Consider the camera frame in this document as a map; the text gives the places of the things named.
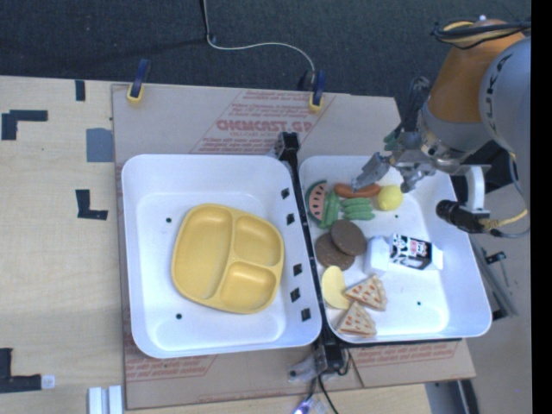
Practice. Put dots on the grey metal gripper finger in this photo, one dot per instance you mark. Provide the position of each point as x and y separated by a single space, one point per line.
371 171
415 178

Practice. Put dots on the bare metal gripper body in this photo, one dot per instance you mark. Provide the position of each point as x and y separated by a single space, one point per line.
414 151

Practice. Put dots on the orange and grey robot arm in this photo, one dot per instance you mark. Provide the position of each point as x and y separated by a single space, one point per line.
470 84

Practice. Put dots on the orange sausage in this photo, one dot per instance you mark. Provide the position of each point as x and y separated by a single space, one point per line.
366 191

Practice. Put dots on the yellow lemon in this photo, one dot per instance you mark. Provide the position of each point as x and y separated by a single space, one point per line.
389 198

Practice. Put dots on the green pea pod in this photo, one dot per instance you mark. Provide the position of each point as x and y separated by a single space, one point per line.
330 209
358 208

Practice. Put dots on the red green watermelon slice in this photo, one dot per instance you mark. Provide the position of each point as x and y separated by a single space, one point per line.
315 198

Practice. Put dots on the brown round biscuit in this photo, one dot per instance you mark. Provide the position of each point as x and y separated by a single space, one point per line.
330 252
348 237

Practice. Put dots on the white carton with cow print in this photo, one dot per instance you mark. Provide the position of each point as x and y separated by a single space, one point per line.
414 250

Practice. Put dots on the plain white carton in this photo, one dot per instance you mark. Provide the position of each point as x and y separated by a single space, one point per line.
376 255

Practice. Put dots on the thin black rod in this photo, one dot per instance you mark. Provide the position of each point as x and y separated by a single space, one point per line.
307 240

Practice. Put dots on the yellow potato crisp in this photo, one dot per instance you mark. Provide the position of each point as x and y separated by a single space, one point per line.
333 287

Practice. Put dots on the pizza slice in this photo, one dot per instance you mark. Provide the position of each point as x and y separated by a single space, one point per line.
355 321
366 293

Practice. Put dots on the white plastic tray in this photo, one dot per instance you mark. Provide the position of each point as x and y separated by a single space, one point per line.
155 179
431 309

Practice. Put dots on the yellow divided plate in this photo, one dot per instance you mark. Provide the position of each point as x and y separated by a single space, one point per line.
207 252

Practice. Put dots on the brown cardboard board red print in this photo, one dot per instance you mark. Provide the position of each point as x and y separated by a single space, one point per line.
181 121

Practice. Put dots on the black cylinder on white bracket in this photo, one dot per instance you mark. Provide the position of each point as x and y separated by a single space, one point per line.
461 216

